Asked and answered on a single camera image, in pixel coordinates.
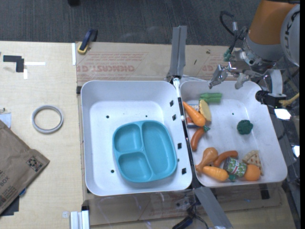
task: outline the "brown paper bag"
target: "brown paper bag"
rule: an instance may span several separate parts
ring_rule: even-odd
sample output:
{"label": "brown paper bag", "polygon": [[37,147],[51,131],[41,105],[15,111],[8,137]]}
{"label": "brown paper bag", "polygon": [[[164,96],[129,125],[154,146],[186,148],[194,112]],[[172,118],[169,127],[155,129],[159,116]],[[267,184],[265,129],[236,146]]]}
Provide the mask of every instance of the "brown paper bag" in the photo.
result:
{"label": "brown paper bag", "polygon": [[0,120],[0,214],[49,162]]}

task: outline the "blue divided plate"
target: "blue divided plate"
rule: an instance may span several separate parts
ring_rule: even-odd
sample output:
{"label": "blue divided plate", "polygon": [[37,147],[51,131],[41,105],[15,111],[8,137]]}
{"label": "blue divided plate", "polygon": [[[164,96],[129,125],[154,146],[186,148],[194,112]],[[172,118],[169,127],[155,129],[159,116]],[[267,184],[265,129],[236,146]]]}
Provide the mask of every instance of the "blue divided plate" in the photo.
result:
{"label": "blue divided plate", "polygon": [[157,121],[120,126],[113,134],[113,151],[121,175],[131,182],[163,179],[177,167],[171,136]]}

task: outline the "gray ring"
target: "gray ring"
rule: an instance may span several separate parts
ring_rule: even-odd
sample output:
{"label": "gray ring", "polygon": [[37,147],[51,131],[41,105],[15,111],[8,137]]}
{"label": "gray ring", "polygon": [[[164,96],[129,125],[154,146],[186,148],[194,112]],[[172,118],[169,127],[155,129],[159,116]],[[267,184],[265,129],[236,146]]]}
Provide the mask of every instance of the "gray ring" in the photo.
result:
{"label": "gray ring", "polygon": [[[37,124],[35,123],[35,117],[36,117],[38,112],[40,112],[41,110],[44,110],[44,109],[51,109],[51,110],[56,111],[59,114],[61,120],[60,120],[59,124],[56,127],[52,128],[52,129],[42,129],[39,126],[37,126]],[[62,123],[63,123],[63,114],[62,114],[62,111],[59,108],[57,108],[57,107],[55,107],[53,105],[43,105],[43,106],[35,109],[35,111],[32,114],[32,124],[33,124],[34,128],[37,131],[39,131],[40,133],[43,133],[43,134],[50,134],[50,133],[56,132],[59,128],[61,128]]]}

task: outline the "light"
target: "light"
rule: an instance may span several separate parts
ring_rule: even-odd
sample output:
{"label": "light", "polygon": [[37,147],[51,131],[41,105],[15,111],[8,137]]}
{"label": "light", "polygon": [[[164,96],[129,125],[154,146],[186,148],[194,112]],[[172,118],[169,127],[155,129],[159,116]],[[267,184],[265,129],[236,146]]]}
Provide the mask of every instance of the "light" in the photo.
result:
{"label": "light", "polygon": [[275,115],[277,118],[282,120],[290,120],[291,115],[286,109],[274,109]]}
{"label": "light", "polygon": [[299,157],[300,156],[300,146],[293,146],[292,147],[292,151],[295,154],[295,157]]}

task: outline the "orange fruit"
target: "orange fruit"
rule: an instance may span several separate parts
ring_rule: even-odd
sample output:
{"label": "orange fruit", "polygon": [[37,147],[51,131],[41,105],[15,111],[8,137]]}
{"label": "orange fruit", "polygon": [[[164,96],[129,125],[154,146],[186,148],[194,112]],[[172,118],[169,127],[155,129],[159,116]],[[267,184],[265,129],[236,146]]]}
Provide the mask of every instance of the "orange fruit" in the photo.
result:
{"label": "orange fruit", "polygon": [[261,170],[258,166],[255,165],[247,165],[246,172],[244,174],[244,178],[247,181],[257,181],[261,176]]}

